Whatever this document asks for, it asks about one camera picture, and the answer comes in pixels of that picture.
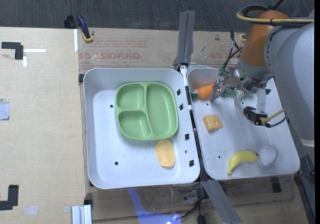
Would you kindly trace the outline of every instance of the white egg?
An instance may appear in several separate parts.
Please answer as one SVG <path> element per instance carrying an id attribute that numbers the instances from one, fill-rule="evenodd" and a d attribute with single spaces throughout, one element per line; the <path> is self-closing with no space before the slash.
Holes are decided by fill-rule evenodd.
<path id="1" fill-rule="evenodd" d="M 276 150 L 272 146 L 264 146 L 258 153 L 261 163 L 264 166 L 271 165 L 277 156 Z"/>

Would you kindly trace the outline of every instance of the blue clamp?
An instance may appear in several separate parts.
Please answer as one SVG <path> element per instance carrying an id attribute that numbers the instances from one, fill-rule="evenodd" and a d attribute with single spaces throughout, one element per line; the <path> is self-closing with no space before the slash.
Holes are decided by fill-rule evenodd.
<path id="1" fill-rule="evenodd" d="M 85 22 L 85 19 L 81 15 L 78 15 L 76 17 L 76 20 L 78 21 L 79 27 L 81 27 L 81 30 L 82 30 L 81 35 L 84 41 L 87 43 L 91 42 L 94 38 L 88 30 L 88 26 Z"/>

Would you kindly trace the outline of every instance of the toy banana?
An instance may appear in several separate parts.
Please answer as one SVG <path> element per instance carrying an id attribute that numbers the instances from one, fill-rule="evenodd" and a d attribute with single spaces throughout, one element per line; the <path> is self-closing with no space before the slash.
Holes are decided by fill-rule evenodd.
<path id="1" fill-rule="evenodd" d="M 256 153 L 252 151 L 239 151 L 235 153 L 232 157 L 229 159 L 229 170 L 228 175 L 231 175 L 231 172 L 233 169 L 241 164 L 242 162 L 255 162 L 258 160 L 258 156 Z"/>

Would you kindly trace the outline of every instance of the green plate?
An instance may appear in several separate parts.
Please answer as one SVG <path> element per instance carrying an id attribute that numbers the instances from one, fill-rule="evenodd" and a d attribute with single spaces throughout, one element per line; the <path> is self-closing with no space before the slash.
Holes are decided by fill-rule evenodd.
<path id="1" fill-rule="evenodd" d="M 130 82 L 115 95 L 116 121 L 129 139 L 158 141 L 178 130 L 178 111 L 171 89 L 160 82 Z"/>

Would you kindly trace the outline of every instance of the tan sponge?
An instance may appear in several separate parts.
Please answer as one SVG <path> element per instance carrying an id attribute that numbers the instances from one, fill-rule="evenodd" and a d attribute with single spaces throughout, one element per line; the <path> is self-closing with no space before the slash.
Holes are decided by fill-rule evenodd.
<path id="1" fill-rule="evenodd" d="M 205 115 L 202 119 L 208 132 L 223 127 L 218 115 Z"/>

